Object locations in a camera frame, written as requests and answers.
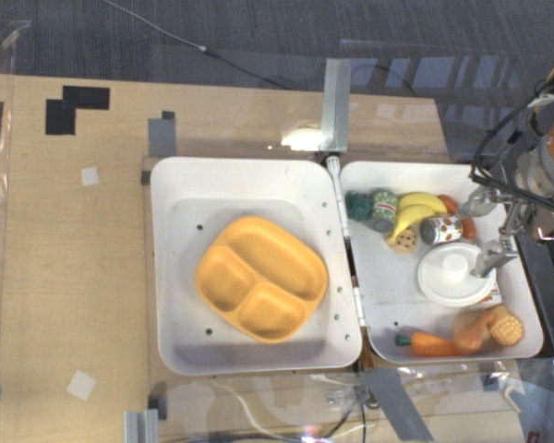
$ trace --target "gray carpet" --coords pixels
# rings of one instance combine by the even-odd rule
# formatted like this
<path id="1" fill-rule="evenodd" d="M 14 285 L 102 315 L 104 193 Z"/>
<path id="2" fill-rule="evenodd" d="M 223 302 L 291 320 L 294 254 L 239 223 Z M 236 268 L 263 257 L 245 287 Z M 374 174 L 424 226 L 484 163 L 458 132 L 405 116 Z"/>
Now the gray carpet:
<path id="1" fill-rule="evenodd" d="M 100 0 L 0 0 L 32 22 L 19 74 L 321 90 L 350 57 L 354 92 L 434 97 L 461 160 L 554 66 L 554 0 L 111 1 L 259 77 Z"/>

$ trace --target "toy vegetable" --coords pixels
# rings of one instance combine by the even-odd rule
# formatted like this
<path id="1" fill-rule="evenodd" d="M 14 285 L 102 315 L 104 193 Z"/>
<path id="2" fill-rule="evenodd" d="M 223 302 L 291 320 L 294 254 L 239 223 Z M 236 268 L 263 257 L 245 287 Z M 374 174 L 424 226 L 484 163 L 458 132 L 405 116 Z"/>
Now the toy vegetable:
<path id="1" fill-rule="evenodd" d="M 465 311 L 458 315 L 452 323 L 452 334 L 455 336 L 459 331 L 466 329 L 473 325 L 480 318 L 480 312 Z M 488 326 L 482 329 L 482 346 L 480 350 L 483 351 L 492 345 L 494 341 L 488 331 Z"/>
<path id="2" fill-rule="evenodd" d="M 396 346 L 410 346 L 413 352 L 423 356 L 458 355 L 449 341 L 423 331 L 413 333 L 410 338 L 399 333 L 396 335 L 395 343 Z"/>
<path id="3" fill-rule="evenodd" d="M 495 319 L 495 314 L 487 310 L 480 313 L 474 323 L 459 330 L 453 335 L 453 349 L 462 355 L 476 353 L 483 343 L 484 331 L 487 325 Z"/>

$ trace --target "metal bracket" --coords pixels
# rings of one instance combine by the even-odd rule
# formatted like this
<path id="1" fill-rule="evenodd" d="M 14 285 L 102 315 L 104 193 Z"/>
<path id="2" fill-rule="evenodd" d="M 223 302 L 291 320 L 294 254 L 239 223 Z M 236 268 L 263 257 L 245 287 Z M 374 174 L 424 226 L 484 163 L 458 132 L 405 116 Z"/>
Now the metal bracket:
<path id="1" fill-rule="evenodd" d="M 159 443 L 158 410 L 127 411 L 123 416 L 124 443 Z"/>
<path id="2" fill-rule="evenodd" d="M 320 123 L 320 150 L 345 152 L 349 136 L 351 61 L 327 59 Z"/>
<path id="3" fill-rule="evenodd" d="M 378 400 L 399 439 L 434 441 L 395 369 L 374 369 L 363 372 L 360 376 Z"/>
<path id="4" fill-rule="evenodd" d="M 359 327 L 366 327 L 366 314 L 363 311 L 363 297 L 358 287 L 353 288 L 353 295 L 355 296 L 355 308 L 357 309 L 357 318 L 359 319 Z"/>

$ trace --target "black square marker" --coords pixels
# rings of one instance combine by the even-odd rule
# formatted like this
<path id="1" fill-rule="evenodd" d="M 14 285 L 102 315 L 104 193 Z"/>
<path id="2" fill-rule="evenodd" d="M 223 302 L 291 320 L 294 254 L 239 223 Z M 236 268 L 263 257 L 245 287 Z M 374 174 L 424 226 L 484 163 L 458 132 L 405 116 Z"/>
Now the black square marker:
<path id="1" fill-rule="evenodd" d="M 109 110 L 110 89 L 100 87 L 64 86 L 65 108 Z"/>
<path id="2" fill-rule="evenodd" d="M 76 135 L 76 111 L 64 107 L 61 100 L 45 104 L 45 135 Z"/>

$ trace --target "wooden surface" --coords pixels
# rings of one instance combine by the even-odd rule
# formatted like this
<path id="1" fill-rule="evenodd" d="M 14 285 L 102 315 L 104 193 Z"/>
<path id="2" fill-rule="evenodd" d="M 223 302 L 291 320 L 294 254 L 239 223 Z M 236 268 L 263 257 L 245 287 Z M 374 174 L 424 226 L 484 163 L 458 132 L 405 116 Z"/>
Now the wooden surface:
<path id="1" fill-rule="evenodd" d="M 111 88 L 110 110 L 78 110 L 75 136 L 45 136 L 45 101 L 61 99 L 64 85 Z M 287 157 L 282 132 L 318 121 L 322 97 L 25 77 L 14 94 L 0 442 L 117 442 L 123 411 L 143 411 L 150 390 L 139 181 L 148 119 L 175 112 L 179 154 Z M 381 159 L 390 148 L 447 161 L 433 101 L 351 102 L 352 145 Z M 96 186 L 81 183 L 88 167 L 98 169 Z M 87 401 L 66 392 L 77 370 L 96 379 Z"/>

